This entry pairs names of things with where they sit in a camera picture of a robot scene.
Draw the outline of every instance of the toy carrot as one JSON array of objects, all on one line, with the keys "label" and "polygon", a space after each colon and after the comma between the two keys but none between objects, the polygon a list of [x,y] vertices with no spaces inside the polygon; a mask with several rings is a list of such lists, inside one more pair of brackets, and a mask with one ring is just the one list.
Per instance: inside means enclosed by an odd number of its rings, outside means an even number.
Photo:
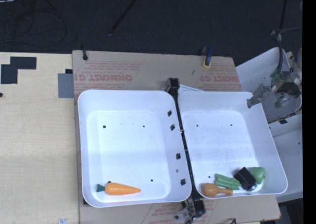
[{"label": "toy carrot", "polygon": [[125,194],[137,193],[137,192],[140,192],[141,190],[139,188],[110,182],[110,183],[107,183],[105,187],[98,184],[97,192],[100,192],[100,191],[105,191],[107,194],[110,194],[110,195],[125,195]]}]

